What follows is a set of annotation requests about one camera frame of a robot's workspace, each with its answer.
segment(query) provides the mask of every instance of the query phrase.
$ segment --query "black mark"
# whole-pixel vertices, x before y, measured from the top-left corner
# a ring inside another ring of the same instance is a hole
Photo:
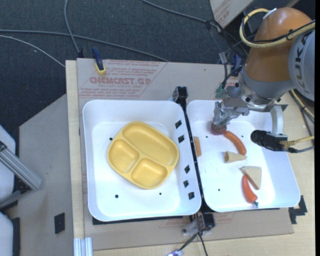
[[[186,168],[184,168],[184,171],[185,171],[186,174],[190,171],[189,165],[187,165]]]
[[[186,187],[189,185],[189,182],[188,182],[187,180],[185,180],[185,181],[183,182],[183,185],[184,185],[184,187],[186,188]]]
[[[185,136],[183,135],[178,138],[179,143],[183,142],[184,140],[185,140]]]
[[[181,125],[181,120],[179,120],[178,122],[175,123],[175,128],[178,129],[178,127]]]
[[[189,196],[189,200],[190,200],[190,199],[192,199],[192,198],[195,197],[195,193],[194,193],[194,192],[190,192],[190,193],[188,194],[188,196]]]

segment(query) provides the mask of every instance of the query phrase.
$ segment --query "cardboard box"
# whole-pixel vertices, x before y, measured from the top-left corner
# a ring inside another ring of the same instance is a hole
[[[211,9],[214,19],[225,28],[232,22],[252,0],[210,0]]]

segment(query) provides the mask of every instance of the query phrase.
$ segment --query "floor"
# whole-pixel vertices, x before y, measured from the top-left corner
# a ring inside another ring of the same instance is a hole
[[[293,7],[315,19],[316,0],[294,2]],[[213,18],[209,0],[153,3],[204,21]],[[270,8],[271,2],[252,4]],[[74,43],[65,10],[77,36]],[[1,4],[0,16],[0,124],[10,134],[66,93],[65,61],[78,58],[81,50],[85,58],[92,58],[92,48],[98,47],[104,59],[206,64],[218,63],[222,51],[231,53],[222,34],[209,33],[205,23],[141,0],[12,0]],[[242,17],[241,12],[225,28],[235,40]],[[229,62],[232,56],[227,55]]]

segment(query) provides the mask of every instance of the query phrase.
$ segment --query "yellow plate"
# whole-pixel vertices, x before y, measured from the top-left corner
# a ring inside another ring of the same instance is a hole
[[[135,121],[112,140],[107,159],[122,177],[143,189],[160,186],[179,159],[177,145],[152,126]]]

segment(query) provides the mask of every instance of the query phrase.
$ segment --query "cable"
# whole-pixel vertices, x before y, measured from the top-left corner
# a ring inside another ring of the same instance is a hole
[[[159,6],[159,5],[156,5],[156,4],[152,3],[152,2],[146,1],[146,0],[140,0],[140,1],[141,1],[141,2],[144,2],[144,3],[147,4],[147,5],[156,7],[156,8],[158,8],[158,9],[160,9],[160,10],[166,11],[166,12],[168,12],[168,13],[172,13],[172,14],[175,14],[175,15],[180,15],[180,16],[182,16],[182,17],[186,17],[186,18],[189,18],[189,19],[192,19],[192,20],[195,20],[195,21],[198,21],[198,22],[202,22],[202,23],[206,23],[206,22],[207,22],[207,21],[204,20],[204,19],[197,18],[197,17],[191,16],[191,15],[187,15],[187,14],[184,14],[184,13],[181,13],[181,12],[174,11],[174,10],[170,10],[170,9],[161,7],[161,6]]]
[[[67,27],[67,29],[68,29],[68,31],[69,31],[69,34],[70,34],[70,37],[71,37],[72,42],[73,42],[73,44],[74,44],[74,47],[75,47],[75,49],[76,49],[76,52],[79,54],[80,51],[79,51],[79,48],[78,48],[77,43],[76,43],[76,41],[75,41],[75,38],[74,38],[74,36],[73,36],[73,34],[72,34],[72,32],[71,32],[71,29],[70,29],[70,26],[69,26],[69,22],[68,22],[68,18],[67,18],[67,6],[68,6],[68,3],[69,3],[69,0],[66,0],[66,1],[65,1],[65,4],[64,4],[64,19],[65,19],[65,24],[66,24],[66,27]]]
[[[296,139],[296,140],[281,140],[279,141],[280,144],[284,145],[285,148],[289,147],[289,146],[293,146],[293,145],[296,145],[298,143],[301,143],[301,142],[307,142],[307,141],[311,141],[311,140],[314,140],[315,139],[315,136],[308,136],[308,137],[305,137],[305,138],[300,138],[300,139]]]
[[[307,148],[304,148],[304,149],[295,149],[293,147],[289,147],[288,148],[288,152],[290,152],[290,153],[302,153],[302,152],[306,152],[306,151],[312,150],[314,148],[315,148],[315,145],[312,145],[311,147],[307,147]]]
[[[7,39],[16,40],[16,41],[18,41],[18,42],[20,42],[20,43],[23,43],[23,44],[26,44],[26,45],[28,45],[28,46],[31,46],[31,47],[37,49],[38,51],[42,52],[43,54],[47,55],[49,58],[51,58],[52,60],[54,60],[55,62],[57,62],[57,63],[58,63],[59,65],[61,65],[62,67],[64,67],[64,68],[66,67],[66,66],[63,65],[60,61],[58,61],[57,59],[55,59],[54,57],[52,57],[50,54],[46,53],[44,50],[40,49],[39,47],[37,47],[37,46],[35,46],[35,45],[33,45],[33,44],[29,43],[29,42],[22,41],[22,40],[20,40],[20,39],[14,38],[14,37],[12,37],[12,36],[6,36],[6,35],[1,35],[1,34],[0,34],[0,37],[1,37],[1,38],[7,38]]]
[[[267,47],[271,47],[271,46],[275,46],[275,45],[279,45],[282,44],[286,41],[292,40],[294,37],[309,31],[311,29],[314,29],[316,27],[316,21],[313,20],[312,22],[303,25],[301,27],[299,27],[298,29],[295,30],[290,30],[288,32],[288,34],[284,34],[281,35],[279,37],[273,38],[273,39],[268,39],[268,40],[259,40],[259,41],[250,41],[247,39],[247,37],[245,36],[245,25],[248,22],[248,20],[255,14],[257,13],[268,13],[270,10],[265,9],[265,8],[258,8],[255,9],[253,11],[251,11],[250,13],[248,13],[241,22],[241,26],[239,29],[239,35],[241,40],[249,47],[253,47],[253,48],[267,48]]]
[[[186,241],[185,244],[182,245],[181,248],[178,251],[182,251],[186,246],[188,246],[196,238],[197,235],[198,235],[198,233],[196,233],[188,241]]]
[[[256,36],[255,34],[252,34],[252,35],[249,35],[247,38],[254,38],[255,36]],[[233,47],[236,47],[236,46],[238,46],[238,45],[240,45],[240,44],[244,44],[244,42],[243,42],[242,40],[240,40],[240,41],[236,42],[236,43],[233,45]]]
[[[65,36],[65,37],[70,37],[70,34],[67,33],[61,33],[61,32],[51,32],[51,31],[36,31],[36,30],[12,30],[12,29],[0,29],[0,33],[27,33],[27,34],[46,34],[46,35],[55,35],[55,36]],[[97,43],[101,43],[104,45],[108,45],[108,46],[113,46],[113,47],[117,47],[117,48],[121,48],[121,49],[125,49],[128,51],[132,51],[135,53],[139,53],[139,54],[143,54],[164,62],[169,62],[169,60],[150,54],[148,52],[142,51],[142,50],[137,50],[137,49],[133,49],[133,48],[129,48],[126,46],[122,46],[119,44],[115,44],[115,43],[111,43],[111,42],[107,42],[107,41],[102,41],[99,39],[94,39],[94,38],[90,38],[90,37],[86,37],[86,36],[81,36],[81,35],[75,35],[73,34],[73,37],[75,38],[79,38],[79,39],[84,39],[84,40],[88,40],[88,41],[93,41],[93,42],[97,42]]]
[[[226,32],[222,26],[214,19],[210,19],[210,20],[204,20],[204,19],[201,19],[201,18],[197,18],[197,17],[194,17],[194,16],[191,16],[191,15],[187,15],[187,14],[184,14],[184,13],[181,13],[181,12],[177,12],[177,11],[174,11],[174,10],[170,10],[170,9],[167,9],[167,8],[164,8],[164,7],[161,7],[159,5],[156,5],[154,3],[151,3],[149,1],[146,1],[146,0],[140,0],[142,1],[143,3],[145,4],[148,4],[150,6],[153,6],[155,8],[158,8],[160,10],[163,10],[163,11],[166,11],[168,13],[171,13],[171,14],[175,14],[175,15],[179,15],[179,16],[182,16],[182,17],[185,17],[185,18],[189,18],[189,19],[192,19],[192,20],[195,20],[195,21],[198,21],[198,22],[201,22],[201,23],[205,23],[206,25],[210,25],[210,26],[213,26],[215,28],[219,28],[222,32],[222,36],[224,37],[224,39],[227,41],[229,47],[234,51],[234,53],[236,53],[237,55],[239,55],[242,59],[246,59],[245,56],[243,56],[242,54],[238,53],[236,51],[236,49],[233,47],[233,45],[230,43],[229,41],[229,38],[228,37],[231,37],[235,42],[237,41],[231,34],[229,34],[228,32]]]
[[[300,111],[304,112],[306,116],[310,119],[310,121],[314,124],[315,123],[315,116],[311,113],[311,111],[305,106],[305,104],[301,101],[301,99],[298,97],[298,95],[295,93],[294,90],[289,91],[290,95],[294,99],[294,101],[298,104],[300,107]]]
[[[203,246],[203,250],[204,250],[204,253],[205,253],[205,256],[208,256],[208,253],[207,253],[207,249],[206,249],[206,246],[205,246],[205,242],[204,240],[202,239],[202,235],[200,234],[200,232],[198,233],[198,236],[201,240],[201,243],[202,243],[202,246]]]
[[[236,69],[232,70],[225,78],[224,80],[222,81],[222,89],[224,89],[226,87],[226,83],[227,83],[227,80],[234,74],[234,73],[237,73],[239,72],[241,69],[242,69],[243,66],[238,66]]]

